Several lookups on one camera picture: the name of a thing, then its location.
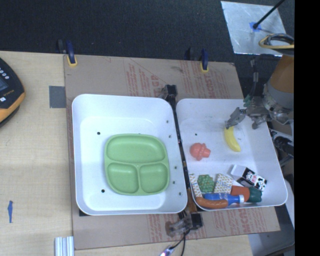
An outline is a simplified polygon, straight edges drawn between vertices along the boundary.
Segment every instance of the cardboard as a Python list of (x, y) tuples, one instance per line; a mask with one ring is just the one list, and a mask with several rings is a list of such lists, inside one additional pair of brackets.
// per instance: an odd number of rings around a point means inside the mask
[[(236, 68), (232, 63), (209, 62), (207, 73), (200, 61), (77, 55), (76, 66), (64, 56), (66, 113), (69, 146), (72, 225), (75, 250), (177, 241), (166, 223), (177, 214), (88, 216), (81, 214), (75, 195), (73, 151), (73, 99), (80, 94), (157, 97), (165, 85), (177, 86), (177, 100), (243, 99)], [(274, 207), (226, 209), (201, 212), (203, 227), (187, 239), (236, 236), (279, 231)]]

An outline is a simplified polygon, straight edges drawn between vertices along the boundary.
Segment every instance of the hot dog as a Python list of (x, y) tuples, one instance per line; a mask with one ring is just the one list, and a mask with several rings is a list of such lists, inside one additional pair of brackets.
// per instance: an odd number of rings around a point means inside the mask
[(195, 198), (195, 201), (199, 206), (210, 208), (210, 209), (221, 209), (221, 208), (226, 208), (228, 206), (228, 201), (225, 199), (208, 200), (208, 199), (204, 199), (201, 196), (197, 196)]

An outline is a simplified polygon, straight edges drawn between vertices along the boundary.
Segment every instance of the black and orange device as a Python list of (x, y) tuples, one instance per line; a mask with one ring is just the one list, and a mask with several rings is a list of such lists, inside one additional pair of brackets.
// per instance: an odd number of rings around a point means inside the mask
[(26, 91), (12, 68), (0, 58), (0, 127), (18, 111)]

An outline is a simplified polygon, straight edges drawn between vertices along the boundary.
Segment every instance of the toy banana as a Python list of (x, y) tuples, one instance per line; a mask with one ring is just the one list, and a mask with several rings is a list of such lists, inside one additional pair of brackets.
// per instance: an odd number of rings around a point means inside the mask
[(241, 148), (234, 135), (234, 127), (224, 128), (224, 137), (228, 146), (235, 152), (240, 152)]

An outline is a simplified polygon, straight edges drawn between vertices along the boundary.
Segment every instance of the wooden surface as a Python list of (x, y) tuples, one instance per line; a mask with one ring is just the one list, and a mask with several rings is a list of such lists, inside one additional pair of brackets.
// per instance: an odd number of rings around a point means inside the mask
[[(65, 85), (63, 56), (0, 51), (0, 58), (26, 90), (17, 114), (0, 128), (0, 255), (53, 256), (55, 238), (73, 235), (66, 109), (50, 108), (49, 103), (49, 86)], [(74, 255), (157, 256), (169, 244), (173, 243), (79, 250)], [(172, 255), (180, 255), (181, 250), (182, 244)], [(248, 236), (239, 235), (187, 240), (183, 255), (252, 252)]]

